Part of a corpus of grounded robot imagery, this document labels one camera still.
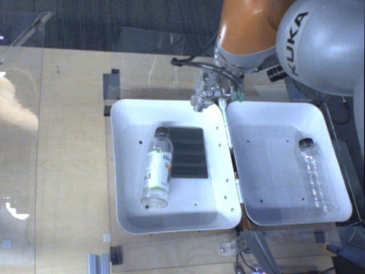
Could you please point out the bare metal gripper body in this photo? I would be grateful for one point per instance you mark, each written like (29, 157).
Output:
(211, 83)

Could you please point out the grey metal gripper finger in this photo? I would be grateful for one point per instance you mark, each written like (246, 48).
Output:
(208, 101)
(196, 103)

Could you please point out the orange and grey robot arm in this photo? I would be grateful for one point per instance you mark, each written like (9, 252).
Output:
(319, 38)

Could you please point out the black ribbed foam block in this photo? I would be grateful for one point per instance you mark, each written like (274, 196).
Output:
(189, 153)

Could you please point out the clear bottle with green label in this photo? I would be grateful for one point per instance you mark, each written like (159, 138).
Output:
(158, 167)

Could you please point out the white plastic tray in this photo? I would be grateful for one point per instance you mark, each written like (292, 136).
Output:
(188, 204)
(271, 181)

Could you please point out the clear plastic bottle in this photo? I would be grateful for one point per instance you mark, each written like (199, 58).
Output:
(315, 175)

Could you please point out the small clear plastic piece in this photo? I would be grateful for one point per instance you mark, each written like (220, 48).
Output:
(232, 247)

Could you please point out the black cylinder on white bracket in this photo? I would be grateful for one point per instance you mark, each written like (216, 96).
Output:
(276, 73)

